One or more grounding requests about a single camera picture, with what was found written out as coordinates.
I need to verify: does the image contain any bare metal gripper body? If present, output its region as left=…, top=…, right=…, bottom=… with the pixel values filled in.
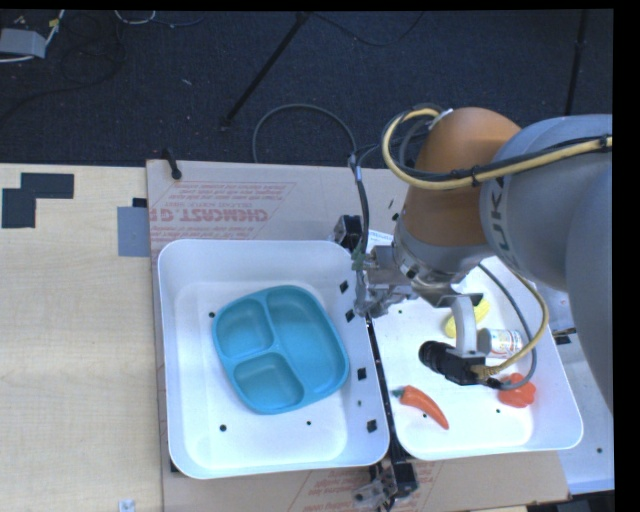
left=361, top=244, right=452, bottom=302

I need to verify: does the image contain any blue divided plate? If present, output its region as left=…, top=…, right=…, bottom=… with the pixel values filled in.
left=210, top=284, right=351, bottom=416

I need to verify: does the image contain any yellow corn cob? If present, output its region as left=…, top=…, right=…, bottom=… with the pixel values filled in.
left=444, top=296, right=492, bottom=338

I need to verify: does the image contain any thin black rod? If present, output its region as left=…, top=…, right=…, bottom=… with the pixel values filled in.
left=365, top=313, right=407, bottom=469

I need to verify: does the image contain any orange carrot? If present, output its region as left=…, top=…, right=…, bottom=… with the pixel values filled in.
left=390, top=384, right=451, bottom=432

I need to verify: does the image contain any brown cardboard board red print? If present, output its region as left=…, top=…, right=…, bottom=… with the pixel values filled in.
left=144, top=158, right=572, bottom=512

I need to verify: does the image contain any small clear plastic bottle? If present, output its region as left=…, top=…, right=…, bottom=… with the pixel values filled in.
left=477, top=327, right=525, bottom=359

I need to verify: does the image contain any white plastic tray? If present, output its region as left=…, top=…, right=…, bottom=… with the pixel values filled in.
left=366, top=233, right=585, bottom=462
left=156, top=238, right=392, bottom=481

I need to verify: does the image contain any orange bell pepper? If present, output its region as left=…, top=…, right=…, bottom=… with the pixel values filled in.
left=497, top=372, right=538, bottom=409

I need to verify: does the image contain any black block with thin wires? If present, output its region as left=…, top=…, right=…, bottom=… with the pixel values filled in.
left=351, top=461, right=420, bottom=507
left=333, top=214, right=364, bottom=251

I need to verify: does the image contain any black cylinder on white bracket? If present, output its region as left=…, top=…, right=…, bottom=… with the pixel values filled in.
left=418, top=294, right=494, bottom=387

